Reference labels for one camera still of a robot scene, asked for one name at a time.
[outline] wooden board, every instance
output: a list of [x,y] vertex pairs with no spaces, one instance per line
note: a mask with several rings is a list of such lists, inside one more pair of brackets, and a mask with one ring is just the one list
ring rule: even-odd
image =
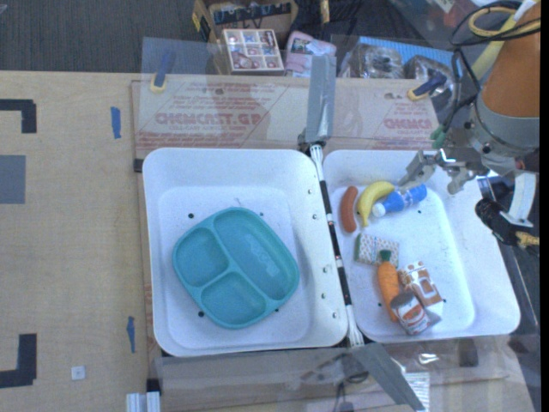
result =
[[[161,147],[289,148],[307,122],[309,79],[174,75],[161,94],[134,84],[136,156]],[[337,78],[326,154],[346,149],[431,149],[437,114],[411,101],[415,80]]]
[[[25,203],[0,204],[0,372],[15,369],[20,334],[36,334],[38,349],[37,378],[0,389],[0,410],[123,410],[146,389],[132,77],[0,76],[1,98],[38,110],[36,134],[21,133],[20,112],[0,112],[0,155],[26,160]],[[86,378],[73,380],[79,366]]]

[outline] white tray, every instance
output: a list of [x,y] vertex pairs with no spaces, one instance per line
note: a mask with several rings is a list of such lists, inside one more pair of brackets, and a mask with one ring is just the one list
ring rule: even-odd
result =
[[[347,314],[311,159],[292,150],[162,148],[145,159],[143,182],[154,334],[167,353],[328,347],[345,337]],[[232,206],[261,215],[300,272],[297,290],[278,312],[241,330],[199,316],[172,267],[179,237]]]
[[[350,185],[361,192],[369,183],[396,183],[415,156],[413,151],[340,150],[323,167],[345,264],[354,314],[360,330],[376,342],[409,342],[465,336],[509,334],[520,309],[498,243],[474,212],[481,199],[475,181],[451,196],[450,178],[441,168],[426,183],[427,198],[412,208],[376,218],[353,234],[340,230],[339,207]],[[399,265],[421,260],[445,299],[443,320],[409,336],[389,320],[382,304],[375,267],[354,261],[359,231],[399,242]]]

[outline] teal plate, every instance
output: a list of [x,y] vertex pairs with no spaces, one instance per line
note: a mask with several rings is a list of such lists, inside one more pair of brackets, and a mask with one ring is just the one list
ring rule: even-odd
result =
[[206,315],[244,328],[284,304],[299,283],[286,245],[262,218],[229,208],[194,226],[176,243],[173,268]]

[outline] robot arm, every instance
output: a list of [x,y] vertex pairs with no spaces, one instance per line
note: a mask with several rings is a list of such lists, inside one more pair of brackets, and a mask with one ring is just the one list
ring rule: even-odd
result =
[[416,154],[399,182],[402,189],[424,183],[441,167],[451,177],[449,193],[456,194],[465,182],[493,171],[515,185],[509,212],[500,209],[498,214],[512,227],[532,227],[528,214],[538,173],[519,169],[516,161],[540,146],[540,12],[539,0],[523,13],[514,30],[519,34],[501,46],[486,83],[470,105],[468,120],[462,127],[443,130],[435,154]]

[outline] blue tape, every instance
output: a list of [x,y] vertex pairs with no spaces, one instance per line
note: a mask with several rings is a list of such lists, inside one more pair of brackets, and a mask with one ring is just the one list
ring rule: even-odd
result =
[[131,352],[134,354],[136,351],[136,327],[134,326],[134,318],[131,316],[128,316],[126,331],[128,331],[128,338],[130,339]]
[[119,139],[120,137],[122,137],[120,135],[120,130],[122,129],[122,123],[120,121],[120,110],[115,106],[111,107],[111,125],[114,138]]
[[161,88],[164,85],[166,80],[166,75],[170,73],[173,69],[175,63],[175,52],[166,51],[162,56],[162,62],[160,63],[160,68],[156,72],[156,78],[154,79],[154,85],[157,88]]

